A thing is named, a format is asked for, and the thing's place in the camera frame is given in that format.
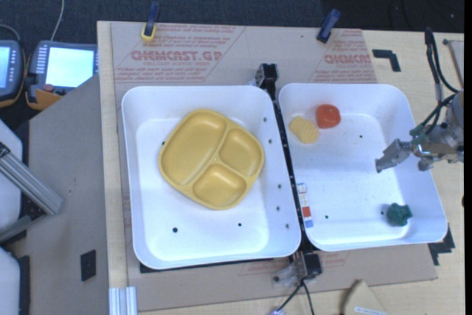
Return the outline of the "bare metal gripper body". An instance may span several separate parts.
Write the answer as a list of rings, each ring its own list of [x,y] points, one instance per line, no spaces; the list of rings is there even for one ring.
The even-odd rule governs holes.
[[[425,135],[421,142],[413,144],[412,153],[433,156],[434,163],[446,161],[449,164],[464,162],[464,130],[460,126],[443,122],[435,125],[432,132]]]

